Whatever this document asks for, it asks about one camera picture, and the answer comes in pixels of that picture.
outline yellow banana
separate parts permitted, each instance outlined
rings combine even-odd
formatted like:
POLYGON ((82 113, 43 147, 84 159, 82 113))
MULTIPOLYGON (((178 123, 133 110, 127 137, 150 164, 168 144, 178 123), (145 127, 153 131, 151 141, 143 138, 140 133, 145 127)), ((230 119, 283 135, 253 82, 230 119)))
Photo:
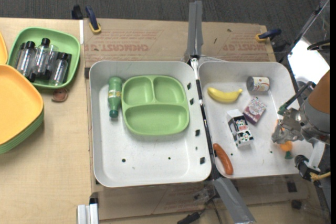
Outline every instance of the yellow banana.
POLYGON ((242 91, 242 89, 239 89, 238 91, 233 92, 223 92, 212 87, 208 88, 210 97, 221 103, 232 103, 236 101, 242 91))

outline sausage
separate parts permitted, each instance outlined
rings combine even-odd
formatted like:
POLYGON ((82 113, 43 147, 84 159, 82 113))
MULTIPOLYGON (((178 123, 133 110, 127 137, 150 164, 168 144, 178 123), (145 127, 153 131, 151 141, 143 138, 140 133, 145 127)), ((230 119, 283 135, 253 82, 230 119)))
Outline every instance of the sausage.
POLYGON ((227 156, 226 152, 224 151, 224 149, 222 149, 222 147, 217 143, 213 144, 213 148, 216 151, 216 155, 220 159, 222 165, 224 166, 225 173, 227 175, 232 175, 233 174, 232 163, 229 157, 227 156))

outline orange plate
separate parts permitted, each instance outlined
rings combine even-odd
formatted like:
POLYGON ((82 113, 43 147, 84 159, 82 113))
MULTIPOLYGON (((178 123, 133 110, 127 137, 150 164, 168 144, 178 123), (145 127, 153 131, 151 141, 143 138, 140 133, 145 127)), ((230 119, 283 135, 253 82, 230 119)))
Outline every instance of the orange plate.
POLYGON ((0 64, 5 64, 8 59, 8 53, 6 49, 5 40, 0 32, 0 64))
POLYGON ((43 99, 15 68, 0 65, 0 145, 20 134, 42 113, 43 99))

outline green bottle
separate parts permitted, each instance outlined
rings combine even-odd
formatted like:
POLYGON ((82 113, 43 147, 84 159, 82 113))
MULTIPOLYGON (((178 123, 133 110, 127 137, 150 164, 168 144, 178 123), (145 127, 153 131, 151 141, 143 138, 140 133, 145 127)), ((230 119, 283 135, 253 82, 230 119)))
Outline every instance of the green bottle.
POLYGON ((122 85, 121 78, 111 77, 109 79, 108 101, 110 105, 110 117, 111 118, 118 117, 118 110, 121 105, 121 85, 122 85))

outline tin can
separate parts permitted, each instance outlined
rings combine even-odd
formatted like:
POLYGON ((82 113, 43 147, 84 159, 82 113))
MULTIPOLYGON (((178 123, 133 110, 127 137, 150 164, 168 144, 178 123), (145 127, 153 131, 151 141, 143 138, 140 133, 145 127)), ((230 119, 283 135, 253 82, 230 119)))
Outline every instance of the tin can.
POLYGON ((265 92, 269 89, 269 79, 267 77, 248 77, 246 81, 247 90, 254 92, 265 92))

